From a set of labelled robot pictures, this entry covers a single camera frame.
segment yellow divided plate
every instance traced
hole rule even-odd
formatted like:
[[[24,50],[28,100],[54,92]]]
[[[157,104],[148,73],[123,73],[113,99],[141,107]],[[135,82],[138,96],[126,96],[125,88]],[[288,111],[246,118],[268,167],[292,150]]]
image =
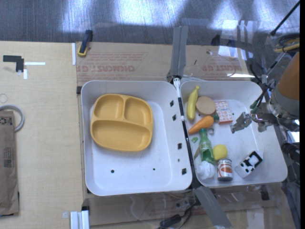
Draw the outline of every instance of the yellow divided plate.
[[[153,135],[153,112],[143,99],[104,94],[94,104],[90,132],[101,147],[118,151],[141,151]]]

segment tin can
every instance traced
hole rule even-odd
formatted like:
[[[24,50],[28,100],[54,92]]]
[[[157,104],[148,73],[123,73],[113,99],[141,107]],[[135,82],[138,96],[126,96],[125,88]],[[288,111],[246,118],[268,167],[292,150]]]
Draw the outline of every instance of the tin can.
[[[217,161],[217,178],[219,181],[232,181],[232,160],[220,159]]]

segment orange carrot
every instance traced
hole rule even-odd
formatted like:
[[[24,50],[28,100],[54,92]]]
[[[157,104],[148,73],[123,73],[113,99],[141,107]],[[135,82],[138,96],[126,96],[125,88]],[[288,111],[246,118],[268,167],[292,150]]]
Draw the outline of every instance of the orange carrot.
[[[194,134],[198,132],[201,128],[209,128],[211,125],[214,124],[214,118],[210,115],[207,115],[203,117],[201,120],[199,120],[197,123],[195,123],[189,130],[189,134]]]

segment brown paper bag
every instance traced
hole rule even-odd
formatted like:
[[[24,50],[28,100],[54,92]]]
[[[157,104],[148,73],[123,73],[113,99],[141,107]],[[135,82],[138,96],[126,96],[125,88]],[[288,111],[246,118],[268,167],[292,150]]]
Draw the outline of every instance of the brown paper bag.
[[[14,112],[0,111],[0,215],[19,211]]]

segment yellow lemon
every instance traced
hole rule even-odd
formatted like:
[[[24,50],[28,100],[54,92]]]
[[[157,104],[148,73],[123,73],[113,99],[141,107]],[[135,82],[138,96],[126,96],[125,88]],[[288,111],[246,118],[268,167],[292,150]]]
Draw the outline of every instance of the yellow lemon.
[[[218,144],[213,147],[213,156],[215,160],[225,158],[228,154],[227,147],[223,144]]]

